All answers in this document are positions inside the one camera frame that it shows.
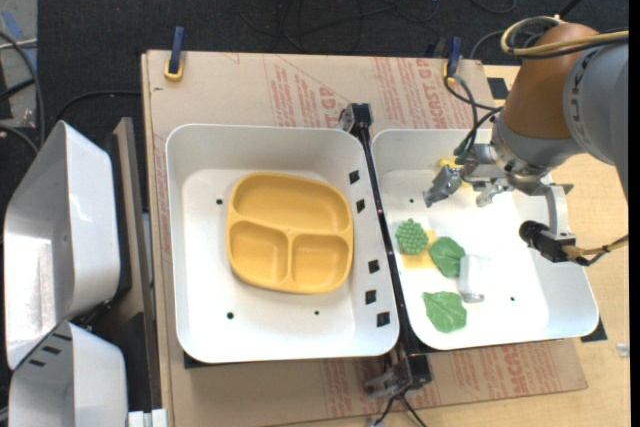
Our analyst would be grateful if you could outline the black cylinder on white bracket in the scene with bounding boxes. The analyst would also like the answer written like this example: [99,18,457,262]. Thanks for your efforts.
[518,183,578,264]

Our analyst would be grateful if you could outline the yellow divided plate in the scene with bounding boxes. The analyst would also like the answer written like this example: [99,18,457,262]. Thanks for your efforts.
[225,171,356,295]

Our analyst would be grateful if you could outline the yellow flat slice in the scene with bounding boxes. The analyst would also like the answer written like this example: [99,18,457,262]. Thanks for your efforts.
[401,228,440,272]

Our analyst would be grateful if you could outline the white can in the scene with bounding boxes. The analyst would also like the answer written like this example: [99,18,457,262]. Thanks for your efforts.
[458,253,493,304]

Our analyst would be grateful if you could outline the yellow toy piece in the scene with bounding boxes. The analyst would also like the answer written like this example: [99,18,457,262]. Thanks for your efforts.
[436,156,472,190]

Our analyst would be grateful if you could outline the black block with thin wires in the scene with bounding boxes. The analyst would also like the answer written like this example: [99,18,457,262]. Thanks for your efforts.
[343,102,374,135]
[364,353,433,397]

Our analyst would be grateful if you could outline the green grapes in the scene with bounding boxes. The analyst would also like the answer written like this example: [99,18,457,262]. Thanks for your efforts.
[394,217,430,257]

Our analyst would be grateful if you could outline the thin black rod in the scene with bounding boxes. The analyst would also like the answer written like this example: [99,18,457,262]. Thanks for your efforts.
[357,127,417,359]

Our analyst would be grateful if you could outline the brown cardboard board red print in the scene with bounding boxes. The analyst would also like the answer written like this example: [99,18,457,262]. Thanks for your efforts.
[141,49,589,427]

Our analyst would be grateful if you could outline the white plastic tray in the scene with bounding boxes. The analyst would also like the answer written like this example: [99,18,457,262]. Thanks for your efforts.
[164,123,401,365]
[370,128,601,352]

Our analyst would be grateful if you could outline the green lettuce leaf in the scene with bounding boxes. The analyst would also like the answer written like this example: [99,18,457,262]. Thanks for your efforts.
[422,290,469,334]
[428,236,468,279]

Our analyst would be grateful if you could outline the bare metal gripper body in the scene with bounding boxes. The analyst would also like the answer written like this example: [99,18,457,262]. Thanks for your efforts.
[458,143,550,195]

